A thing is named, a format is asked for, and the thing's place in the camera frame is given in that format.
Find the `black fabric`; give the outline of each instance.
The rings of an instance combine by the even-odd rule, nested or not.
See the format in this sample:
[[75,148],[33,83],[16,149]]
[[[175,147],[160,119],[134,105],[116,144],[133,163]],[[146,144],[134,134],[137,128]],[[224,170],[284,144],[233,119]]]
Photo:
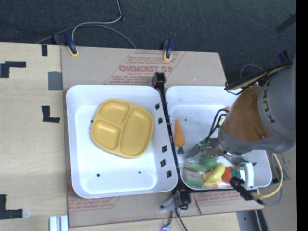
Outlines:
[[[295,56],[296,0],[120,3],[124,19],[107,26],[129,37],[137,48],[159,49],[165,39],[174,39],[174,50],[218,52],[228,81],[237,80],[244,65],[276,65],[284,50],[291,59]],[[1,0],[0,11],[0,41],[19,43],[36,43],[82,22],[118,17],[116,0]],[[65,43],[64,34],[58,36]],[[118,34],[99,27],[78,29],[74,40],[83,46],[132,47]]]

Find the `carrot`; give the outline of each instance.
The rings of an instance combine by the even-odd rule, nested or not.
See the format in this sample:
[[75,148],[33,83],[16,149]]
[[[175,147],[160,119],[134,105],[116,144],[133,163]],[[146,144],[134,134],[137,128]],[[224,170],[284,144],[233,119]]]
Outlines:
[[182,126],[178,119],[175,120],[175,125],[174,125],[174,144],[177,147],[179,147],[178,154],[183,154],[184,153],[183,146],[185,144],[185,137],[184,137]]

